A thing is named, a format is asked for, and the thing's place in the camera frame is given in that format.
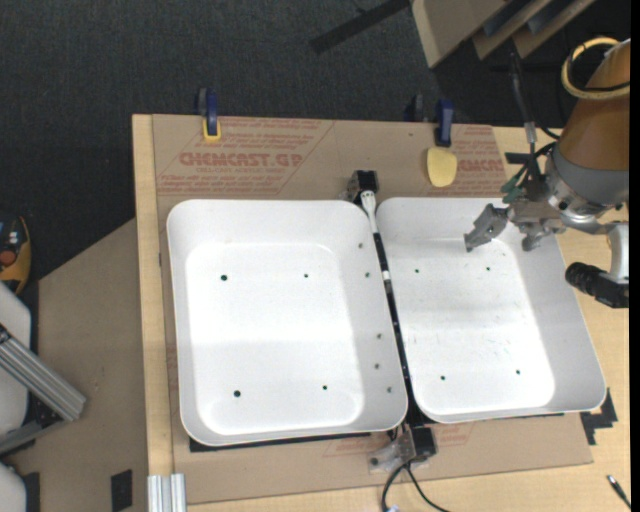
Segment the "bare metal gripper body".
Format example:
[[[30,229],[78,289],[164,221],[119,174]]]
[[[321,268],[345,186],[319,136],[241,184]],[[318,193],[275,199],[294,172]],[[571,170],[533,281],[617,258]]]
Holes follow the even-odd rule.
[[[574,229],[590,235],[622,231],[624,222],[602,222],[611,204],[579,195],[563,183],[527,182],[507,193],[507,217],[527,234],[561,233]]]

